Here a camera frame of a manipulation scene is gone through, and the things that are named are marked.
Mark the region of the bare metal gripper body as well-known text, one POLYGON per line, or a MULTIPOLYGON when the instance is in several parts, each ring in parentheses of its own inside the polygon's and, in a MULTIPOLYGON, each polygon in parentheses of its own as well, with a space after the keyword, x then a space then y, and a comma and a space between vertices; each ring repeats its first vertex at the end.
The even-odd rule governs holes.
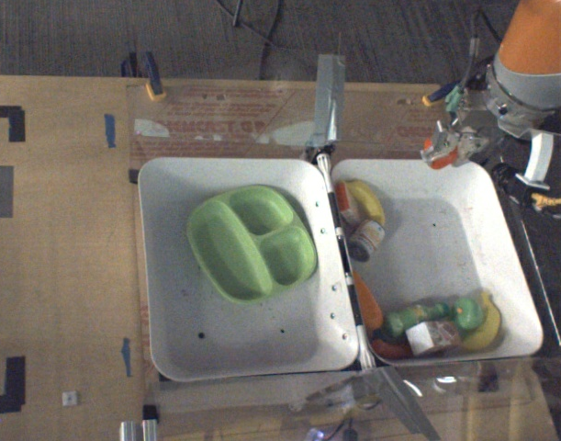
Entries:
POLYGON ((516 139, 556 135, 554 110, 523 104, 502 90, 466 90, 455 113, 463 127, 499 130, 516 139))

